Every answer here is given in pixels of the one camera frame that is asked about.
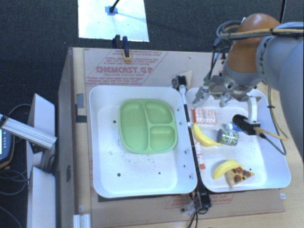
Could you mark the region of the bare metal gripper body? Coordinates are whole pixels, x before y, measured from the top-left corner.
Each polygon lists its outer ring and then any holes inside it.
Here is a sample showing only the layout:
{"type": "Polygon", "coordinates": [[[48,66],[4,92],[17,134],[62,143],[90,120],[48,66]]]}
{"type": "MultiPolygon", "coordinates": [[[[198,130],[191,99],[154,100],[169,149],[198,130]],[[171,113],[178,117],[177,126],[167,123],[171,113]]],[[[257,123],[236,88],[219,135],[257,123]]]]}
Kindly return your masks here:
{"type": "Polygon", "coordinates": [[[209,82],[209,94],[220,100],[220,96],[230,94],[231,100],[245,102],[250,97],[248,92],[252,87],[242,86],[231,79],[228,75],[213,76],[209,82]]]}

